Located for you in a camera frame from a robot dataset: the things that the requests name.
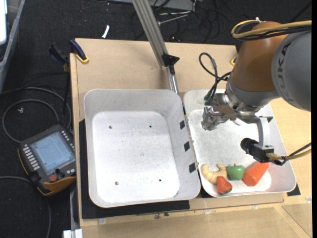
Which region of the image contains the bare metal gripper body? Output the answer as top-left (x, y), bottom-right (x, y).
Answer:
top-left (210, 93), bottom-right (263, 124)

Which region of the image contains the white plastic tray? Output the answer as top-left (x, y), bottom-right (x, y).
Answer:
top-left (183, 89), bottom-right (297, 198)
top-left (83, 88), bottom-right (202, 208)

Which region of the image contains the cream toy croissant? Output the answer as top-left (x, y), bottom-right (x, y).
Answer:
top-left (200, 163), bottom-right (228, 184)

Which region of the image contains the green toy bell pepper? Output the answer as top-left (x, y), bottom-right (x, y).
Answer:
top-left (226, 164), bottom-right (246, 181)

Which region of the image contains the orange toy carrot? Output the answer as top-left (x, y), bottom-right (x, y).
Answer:
top-left (242, 161), bottom-right (270, 187)

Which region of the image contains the red toy strawberry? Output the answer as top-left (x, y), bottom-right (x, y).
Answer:
top-left (216, 176), bottom-right (233, 195)

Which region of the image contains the clear plastic storage bin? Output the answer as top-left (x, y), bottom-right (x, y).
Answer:
top-left (0, 0), bottom-right (26, 93)

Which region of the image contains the black cylinder on white bracket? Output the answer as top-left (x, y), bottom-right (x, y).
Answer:
top-left (240, 116), bottom-right (275, 164)

